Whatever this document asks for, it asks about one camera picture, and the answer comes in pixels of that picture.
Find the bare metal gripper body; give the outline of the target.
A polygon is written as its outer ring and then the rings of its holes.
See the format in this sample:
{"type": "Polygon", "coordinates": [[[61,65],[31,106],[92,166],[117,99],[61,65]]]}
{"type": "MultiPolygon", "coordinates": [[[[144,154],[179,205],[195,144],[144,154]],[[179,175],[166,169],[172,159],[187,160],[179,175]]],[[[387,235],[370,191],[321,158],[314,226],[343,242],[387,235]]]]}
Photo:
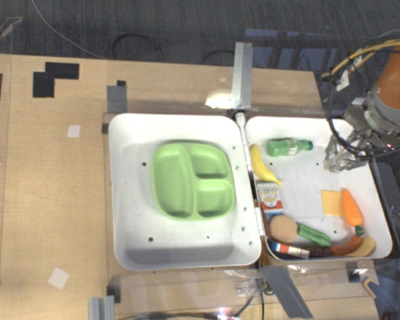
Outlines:
{"type": "Polygon", "coordinates": [[[388,121],[376,108],[349,106],[343,113],[356,134],[378,149],[400,149],[400,126],[388,121]]]}

